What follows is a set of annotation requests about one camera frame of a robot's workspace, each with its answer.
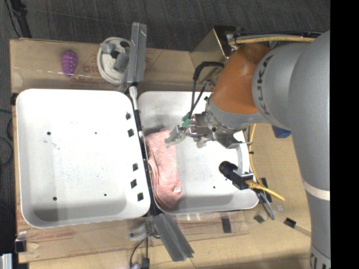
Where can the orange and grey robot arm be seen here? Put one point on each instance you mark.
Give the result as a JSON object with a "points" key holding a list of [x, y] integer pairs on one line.
{"points": [[294, 94]]}

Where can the thin black and white rod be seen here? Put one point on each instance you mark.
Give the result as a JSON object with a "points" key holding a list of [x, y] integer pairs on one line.
{"points": [[139, 127]]}

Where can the white plastic tray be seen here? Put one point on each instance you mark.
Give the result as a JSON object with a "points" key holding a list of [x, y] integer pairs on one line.
{"points": [[84, 161], [202, 172]]}

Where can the black cylinder on white bracket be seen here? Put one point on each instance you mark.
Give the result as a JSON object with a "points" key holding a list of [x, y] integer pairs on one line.
{"points": [[232, 172]]}

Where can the purple grapes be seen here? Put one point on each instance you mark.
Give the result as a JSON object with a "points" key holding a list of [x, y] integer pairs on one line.
{"points": [[69, 62]]}

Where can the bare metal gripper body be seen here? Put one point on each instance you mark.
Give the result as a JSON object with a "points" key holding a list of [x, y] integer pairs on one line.
{"points": [[203, 127]]}

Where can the shiny metal box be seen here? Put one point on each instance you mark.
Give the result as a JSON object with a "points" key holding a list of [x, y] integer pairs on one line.
{"points": [[209, 52]]}

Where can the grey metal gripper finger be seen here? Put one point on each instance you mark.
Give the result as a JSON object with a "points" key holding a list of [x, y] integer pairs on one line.
{"points": [[175, 135], [202, 143]]}

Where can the pink cloth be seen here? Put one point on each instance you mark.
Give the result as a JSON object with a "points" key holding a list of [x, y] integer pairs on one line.
{"points": [[165, 167]]}

